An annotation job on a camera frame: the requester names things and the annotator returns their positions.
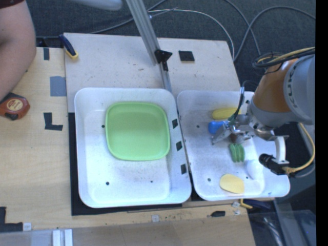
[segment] tape measure label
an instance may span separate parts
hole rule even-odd
[[[7,108],[10,111],[18,111],[23,107],[23,102],[20,99],[14,98],[8,101]]]

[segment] yellow and black clamp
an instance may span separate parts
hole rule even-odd
[[[72,44],[68,41],[68,39],[63,34],[59,35],[58,38],[61,44],[64,46],[65,52],[68,54],[68,56],[71,59],[76,59],[78,57],[78,53],[74,50]]]

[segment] person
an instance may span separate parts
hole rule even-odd
[[[0,101],[23,77],[36,55],[26,0],[0,0]]]

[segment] tape measure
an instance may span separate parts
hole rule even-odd
[[[11,120],[24,117],[29,109],[27,99],[14,93],[9,93],[0,101],[0,115]]]

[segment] black clamp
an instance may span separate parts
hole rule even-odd
[[[166,51],[163,51],[163,50],[160,50],[160,49],[157,49],[155,51],[155,56],[156,56],[157,62],[158,63],[162,63],[163,69],[165,71],[168,71],[169,70],[167,61],[169,60],[169,58],[171,57],[171,55],[172,55],[171,52],[166,52]]]

